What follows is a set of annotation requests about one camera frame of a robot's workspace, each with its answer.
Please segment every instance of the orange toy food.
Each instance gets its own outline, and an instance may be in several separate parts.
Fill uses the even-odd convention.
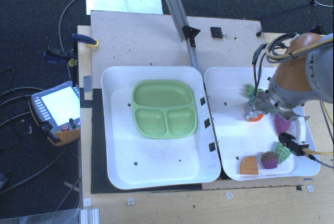
[[[239,173],[247,175],[258,175],[259,170],[257,167],[256,156],[246,156],[244,159],[242,159],[239,166]]]
[[[263,117],[263,114],[262,114],[262,113],[259,113],[259,114],[257,115],[257,117],[255,117],[255,118],[250,118],[248,121],[249,121],[249,122],[260,121],[260,120],[262,119],[262,117]]]

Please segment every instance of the dark carpet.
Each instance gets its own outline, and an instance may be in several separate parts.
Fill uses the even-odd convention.
[[[59,48],[58,20],[70,1],[0,0],[0,93],[22,86],[48,89],[67,80],[65,66],[47,64],[43,52],[48,45]],[[318,25],[323,33],[333,32],[333,8],[312,7],[311,0],[182,1],[190,16],[259,20],[265,32],[307,32]],[[333,0],[317,1],[333,4]],[[164,0],[163,10],[168,14]],[[70,34],[76,32],[76,26],[88,24],[85,0],[79,0],[63,21],[66,50],[72,47]],[[0,104],[17,96],[17,93],[0,96]],[[26,99],[0,105],[0,123],[26,109]],[[77,142],[68,145],[61,157],[34,179],[7,192],[6,189],[43,169],[63,149],[51,145],[30,116],[0,128],[0,173],[11,175],[2,189],[5,192],[0,194],[0,219],[52,212],[59,206],[69,190],[64,181],[75,183],[79,177]],[[60,210],[75,207],[77,201],[78,193],[72,192]]]

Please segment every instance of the green plate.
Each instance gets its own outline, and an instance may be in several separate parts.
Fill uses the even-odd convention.
[[[193,92],[180,81],[139,83],[132,93],[132,108],[138,131],[149,138],[182,138],[197,127]]]

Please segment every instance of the yellow cable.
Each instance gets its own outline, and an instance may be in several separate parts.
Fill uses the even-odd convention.
[[[326,115],[327,115],[327,118],[328,118],[329,122],[330,122],[330,123],[332,124],[332,126],[333,126],[333,119],[330,117],[330,114],[329,114],[329,112],[328,112],[327,107],[325,106],[325,103],[324,103],[323,101],[321,101],[321,103],[322,103],[322,105],[323,105],[323,107],[324,107],[324,110],[325,110],[325,113],[326,113]]]
[[[274,60],[281,60],[281,59],[284,59],[284,58],[288,58],[288,57],[291,57],[291,56],[295,56],[297,54],[300,54],[300,53],[303,53],[305,51],[308,51],[308,50],[312,50],[312,49],[315,49],[315,48],[318,48],[322,45],[325,45],[327,43],[330,43],[333,41],[333,38],[329,38],[329,39],[325,39],[325,40],[322,40],[320,42],[317,42],[317,43],[314,43],[312,45],[309,45],[309,46],[306,46],[304,48],[301,48],[299,50],[296,50],[294,52],[291,52],[289,54],[282,54],[282,55],[274,55],[272,54],[270,51],[269,51],[269,48],[271,47],[271,45],[273,44],[274,41],[272,41],[270,44],[268,44],[266,46],[266,54],[268,55],[269,58],[271,59],[274,59]]]
[[[309,155],[333,155],[334,154],[333,151],[331,151],[331,152],[312,151],[311,149],[308,149],[308,148],[303,148],[303,151],[304,151],[306,156],[309,156]]]

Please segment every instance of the white tray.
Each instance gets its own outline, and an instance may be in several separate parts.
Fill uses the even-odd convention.
[[[267,78],[273,76],[275,68],[263,68],[260,88],[267,89]],[[267,114],[258,122],[244,119],[245,85],[254,85],[252,68],[212,67],[205,72],[205,84],[218,140],[222,166],[225,173],[234,180],[254,180],[284,176],[311,176],[319,172],[320,164],[307,157],[290,154],[288,159],[275,169],[264,169],[260,164],[261,154],[274,150],[278,136],[273,115]],[[295,112],[304,115],[301,107]],[[296,126],[291,124],[292,135]],[[306,142],[310,149],[315,146],[306,123]],[[241,175],[238,168],[246,156],[256,156],[259,175]]]
[[[193,134],[178,139],[150,139],[136,129],[132,92],[145,80],[178,80],[193,91],[198,125]],[[107,168],[110,182],[130,190],[156,186],[211,182],[221,172],[201,74],[187,66],[115,66],[102,75]]]

